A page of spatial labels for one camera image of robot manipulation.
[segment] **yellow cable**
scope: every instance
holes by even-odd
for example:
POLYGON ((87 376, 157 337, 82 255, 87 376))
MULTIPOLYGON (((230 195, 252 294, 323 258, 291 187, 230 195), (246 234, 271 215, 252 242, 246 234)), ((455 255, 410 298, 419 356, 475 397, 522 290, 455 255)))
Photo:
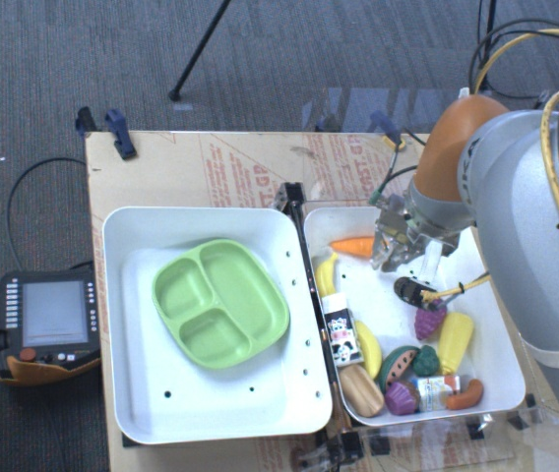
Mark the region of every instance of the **yellow cable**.
POLYGON ((551 185, 551 192, 555 199, 555 204, 559 208, 559 179, 553 166, 553 150, 551 149, 551 130, 550 118, 555 105, 559 102, 559 91, 551 96, 551 98, 544 105, 542 111, 542 121, 539 126, 539 136, 542 145, 542 158, 544 160, 544 168, 546 169, 546 176, 551 185))
MULTIPOLYGON (((557 28, 541 29, 540 32, 553 34, 553 35, 559 35, 559 29, 557 29, 557 28)), ((522 42, 523 40, 527 40, 528 38, 534 38, 535 36, 543 36, 543 35, 539 35, 537 33, 523 33, 522 35, 517 36, 513 40, 510 40, 505 45, 503 45, 498 50, 496 50, 496 52, 494 52, 494 54, 492 54, 489 57, 489 59, 487 60, 487 63, 485 63, 485 65, 483 66, 481 71, 478 73, 478 77, 476 78, 476 83, 474 84, 474 89, 472 90, 472 94, 477 94, 478 93, 478 89, 480 88, 480 85, 483 82, 483 79, 485 78, 485 75, 487 75, 487 71, 490 69, 492 64, 498 59, 498 57, 501 54, 503 54, 507 49, 510 49, 514 45, 522 42)))
POLYGON ((483 276, 480 276, 476 280, 471 281, 470 283, 468 283, 466 285, 463 285, 463 288, 461 286, 459 286, 459 287, 451 288, 450 290, 444 290, 443 292, 431 292, 430 290, 423 290, 421 292, 422 302, 430 303, 430 302, 434 301, 435 299, 437 299, 439 297, 445 297, 447 295, 454 295, 454 294, 461 294, 464 291, 469 290, 472 287, 480 285, 481 283, 485 283, 485 281, 489 281, 490 278, 491 278, 490 274, 484 274, 483 276))

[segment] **toy carrot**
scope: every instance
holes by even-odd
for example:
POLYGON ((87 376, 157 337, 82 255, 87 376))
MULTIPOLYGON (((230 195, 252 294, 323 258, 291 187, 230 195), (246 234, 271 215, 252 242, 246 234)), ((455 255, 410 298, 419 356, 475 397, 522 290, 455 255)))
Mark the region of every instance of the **toy carrot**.
POLYGON ((369 259, 373 244, 374 236, 362 236, 333 241, 330 246, 338 252, 369 259))

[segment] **cardboard table surface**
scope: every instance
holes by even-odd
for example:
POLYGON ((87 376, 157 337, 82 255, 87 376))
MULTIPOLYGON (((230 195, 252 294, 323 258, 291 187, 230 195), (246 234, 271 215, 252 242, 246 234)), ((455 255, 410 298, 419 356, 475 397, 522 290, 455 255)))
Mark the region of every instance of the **cardboard table surface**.
MULTIPOLYGON (((113 408, 103 222, 116 209, 128 206, 268 207, 284 182, 301 182, 307 201, 313 204, 366 206, 387 173, 393 150, 377 134, 134 131, 130 135, 137 156, 127 160, 116 150, 113 134, 86 135, 111 471, 306 470, 302 458, 316 447, 314 436, 308 435, 123 445, 113 408)), ((406 139, 396 170, 416 164, 420 154, 421 146, 406 139)), ((400 176, 389 185, 388 193, 401 194, 410 177, 411 173, 400 176)), ((491 424, 483 439, 470 439, 466 422, 457 419, 392 428, 382 433, 387 436, 384 440, 382 436, 365 439, 365 458, 343 470, 559 471, 559 404, 542 372, 525 353, 502 304, 501 312, 528 392, 542 403, 544 411, 488 416, 491 424)))

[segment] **white plastic tub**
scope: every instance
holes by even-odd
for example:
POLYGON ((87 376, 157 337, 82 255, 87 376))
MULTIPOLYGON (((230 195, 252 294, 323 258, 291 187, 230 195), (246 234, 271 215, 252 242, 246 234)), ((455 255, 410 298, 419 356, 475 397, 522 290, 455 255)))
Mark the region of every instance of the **white plastic tub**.
MULTIPOLYGON (((313 268, 326 259, 332 250, 329 243, 343 238, 372 236, 379 211, 371 206, 320 207, 305 219, 305 237, 313 268)), ((384 273, 371 268, 368 260, 339 253, 335 266, 335 287, 347 296, 354 318, 364 322, 374 332, 383 356, 399 346, 424 344, 436 350, 438 334, 419 341, 414 332, 416 308, 404 302, 394 292, 394 283, 401 276, 419 274, 423 257, 396 272, 384 273)), ((442 258, 431 285, 437 290, 469 283, 485 271, 470 229, 464 231, 459 247, 448 258, 442 258)), ((360 423, 380 427, 400 423, 448 418, 454 416, 506 411, 524 399, 526 386, 516 353, 498 308, 490 283, 469 289, 448 304, 449 310, 471 316, 475 329, 466 354, 457 371, 462 381, 479 378, 484 384, 479 404, 458 411, 439 410, 396 416, 385 409, 378 415, 365 418, 355 413, 344 400, 349 414, 360 423)))
POLYGON ((115 417, 137 443, 313 433, 332 413, 296 229, 265 208, 123 207, 103 225, 115 417), (178 346, 152 300, 155 274, 203 242, 245 245, 278 285, 287 332, 253 358, 209 370, 178 346))

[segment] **yellow banana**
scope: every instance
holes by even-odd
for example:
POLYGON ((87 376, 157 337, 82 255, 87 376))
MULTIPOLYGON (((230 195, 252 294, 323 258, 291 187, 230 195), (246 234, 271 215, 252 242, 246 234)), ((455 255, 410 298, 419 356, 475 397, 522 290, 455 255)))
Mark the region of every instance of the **yellow banana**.
POLYGON ((335 288, 335 262, 338 258, 339 254, 332 252, 332 254, 315 269, 315 283, 317 284, 320 298, 337 293, 337 289, 335 288))
POLYGON ((360 320, 354 321, 354 328, 356 329, 356 336, 358 337, 358 344, 362 351, 364 360, 365 371, 375 380, 382 367, 382 348, 378 339, 360 320))

